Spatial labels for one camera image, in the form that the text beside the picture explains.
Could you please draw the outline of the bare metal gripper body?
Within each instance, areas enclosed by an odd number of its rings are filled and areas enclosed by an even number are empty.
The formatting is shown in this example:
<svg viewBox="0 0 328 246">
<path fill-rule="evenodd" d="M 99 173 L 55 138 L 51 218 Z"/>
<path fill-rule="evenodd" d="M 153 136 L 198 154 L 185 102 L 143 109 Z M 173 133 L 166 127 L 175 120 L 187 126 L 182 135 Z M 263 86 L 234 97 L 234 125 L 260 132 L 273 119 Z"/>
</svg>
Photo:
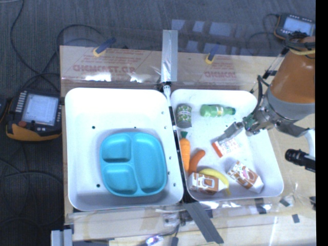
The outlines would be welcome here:
<svg viewBox="0 0 328 246">
<path fill-rule="evenodd" d="M 243 118 L 244 128 L 253 135 L 261 130 L 277 129 L 279 132 L 293 136 L 304 136 L 310 129 L 295 125 L 295 120 L 287 119 L 276 113 L 270 106 L 260 106 Z"/>
</svg>

